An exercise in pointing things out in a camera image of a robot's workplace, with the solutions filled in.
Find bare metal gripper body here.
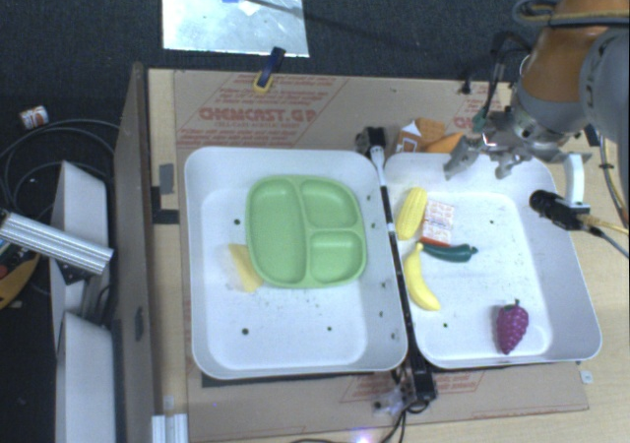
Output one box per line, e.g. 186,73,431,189
479,108,568,162

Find orange carrot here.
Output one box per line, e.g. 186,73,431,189
424,131,467,155

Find orange and white carton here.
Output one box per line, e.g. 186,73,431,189
395,117,447,155

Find orange and white packet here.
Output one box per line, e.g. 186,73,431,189
418,198,456,248

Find yellow corn cob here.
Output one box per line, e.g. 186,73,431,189
395,185,429,242

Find dark green pepper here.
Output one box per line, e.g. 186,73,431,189
421,242,480,264

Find thin black and white rod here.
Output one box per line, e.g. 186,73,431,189
372,145,420,374

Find white plastic tray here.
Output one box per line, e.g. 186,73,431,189
183,146,410,381
383,151,603,370

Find yellow banana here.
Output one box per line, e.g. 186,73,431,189
403,241,442,312

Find purple grapes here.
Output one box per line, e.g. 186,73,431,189
494,298,531,356

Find brown cardboard board, red print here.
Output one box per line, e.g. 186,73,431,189
147,67,592,443

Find green divided plate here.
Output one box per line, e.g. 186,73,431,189
244,174,369,290

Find pale yellow wedge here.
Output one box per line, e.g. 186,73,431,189
226,243,265,294

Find small orange and white can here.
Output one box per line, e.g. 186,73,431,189
19,104,51,131

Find black cylinder on white bracket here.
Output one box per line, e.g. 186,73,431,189
529,152,593,231

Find black block with thin wires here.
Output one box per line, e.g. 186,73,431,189
407,360,439,404
355,125,388,156

